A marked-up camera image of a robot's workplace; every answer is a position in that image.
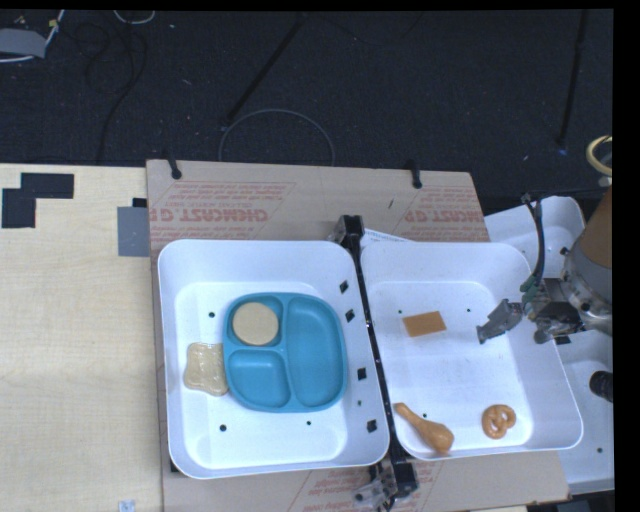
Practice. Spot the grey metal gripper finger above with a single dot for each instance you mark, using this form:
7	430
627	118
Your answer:
545	334
500	320

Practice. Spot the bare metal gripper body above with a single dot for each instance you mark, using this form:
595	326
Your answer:
562	312

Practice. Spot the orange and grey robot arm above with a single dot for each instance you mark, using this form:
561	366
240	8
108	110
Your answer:
597	235

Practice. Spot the white plastic tray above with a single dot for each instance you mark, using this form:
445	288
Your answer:
450	370
270	440

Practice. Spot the orange cheese slice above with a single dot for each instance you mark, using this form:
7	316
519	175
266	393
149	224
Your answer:
424	324

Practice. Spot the brown toy pretzel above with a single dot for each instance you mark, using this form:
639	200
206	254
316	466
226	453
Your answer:
495	422

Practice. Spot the thin black rod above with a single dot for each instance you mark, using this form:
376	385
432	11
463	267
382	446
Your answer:
371	325

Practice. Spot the tan toy chicken drumstick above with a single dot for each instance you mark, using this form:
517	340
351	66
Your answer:
435	434

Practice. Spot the white paper sheet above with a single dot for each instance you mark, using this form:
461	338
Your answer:
382	236

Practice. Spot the blue divided plate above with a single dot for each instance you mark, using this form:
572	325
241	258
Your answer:
312	350

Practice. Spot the brown cardboard board, red print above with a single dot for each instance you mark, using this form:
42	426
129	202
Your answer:
310	210

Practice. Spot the round beige biscuit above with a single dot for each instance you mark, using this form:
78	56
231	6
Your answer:
255	323

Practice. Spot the beige toy bread slice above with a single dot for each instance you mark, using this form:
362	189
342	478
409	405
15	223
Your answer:
204	370

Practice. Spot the black cylinder on white bracket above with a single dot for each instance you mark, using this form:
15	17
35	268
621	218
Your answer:
602	385

